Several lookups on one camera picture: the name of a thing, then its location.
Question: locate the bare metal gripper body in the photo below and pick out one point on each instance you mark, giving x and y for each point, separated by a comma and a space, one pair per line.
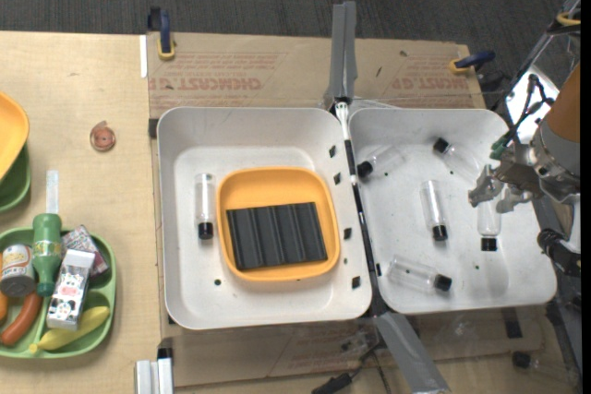
522, 168

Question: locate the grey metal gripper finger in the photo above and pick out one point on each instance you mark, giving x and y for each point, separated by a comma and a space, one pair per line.
510, 201
482, 191

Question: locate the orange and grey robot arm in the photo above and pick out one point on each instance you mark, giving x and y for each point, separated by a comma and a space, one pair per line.
567, 106

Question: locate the clear plastic bottle black cap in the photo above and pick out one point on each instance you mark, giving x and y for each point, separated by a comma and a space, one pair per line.
415, 274
381, 161
204, 203
531, 363
457, 157
488, 226
433, 207

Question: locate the white plastic tray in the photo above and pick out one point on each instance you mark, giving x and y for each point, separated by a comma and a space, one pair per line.
406, 217
194, 290

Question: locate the thin black and white rod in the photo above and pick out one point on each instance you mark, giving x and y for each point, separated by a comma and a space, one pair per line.
360, 217

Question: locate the black ribbed rectangular block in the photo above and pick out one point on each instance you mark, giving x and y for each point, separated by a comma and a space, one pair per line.
276, 236

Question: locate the brown cardboard board red print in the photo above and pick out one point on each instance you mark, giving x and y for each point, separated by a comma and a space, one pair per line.
286, 69

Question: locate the pink round disc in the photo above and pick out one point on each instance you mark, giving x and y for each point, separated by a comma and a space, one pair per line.
102, 136

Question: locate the red and white carton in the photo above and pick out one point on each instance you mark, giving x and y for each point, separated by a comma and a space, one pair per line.
92, 249

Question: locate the green divided plate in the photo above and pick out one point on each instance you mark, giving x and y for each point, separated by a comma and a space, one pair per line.
99, 290

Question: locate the yellow banana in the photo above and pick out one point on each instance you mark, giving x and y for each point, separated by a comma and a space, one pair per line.
88, 323

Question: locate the white milk carton cow print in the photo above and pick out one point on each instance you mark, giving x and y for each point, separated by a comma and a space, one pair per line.
69, 290

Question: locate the green bottle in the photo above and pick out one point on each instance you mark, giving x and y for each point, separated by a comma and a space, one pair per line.
46, 244

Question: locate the small can yellow label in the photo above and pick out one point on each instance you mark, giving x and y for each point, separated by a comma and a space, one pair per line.
16, 267

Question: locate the orange sausage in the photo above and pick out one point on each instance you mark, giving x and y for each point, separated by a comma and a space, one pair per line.
20, 323

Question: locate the orange carrot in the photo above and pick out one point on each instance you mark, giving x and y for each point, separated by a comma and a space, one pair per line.
3, 305

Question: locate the black cylinder on white bracket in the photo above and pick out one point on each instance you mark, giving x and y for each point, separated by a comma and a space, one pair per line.
556, 247

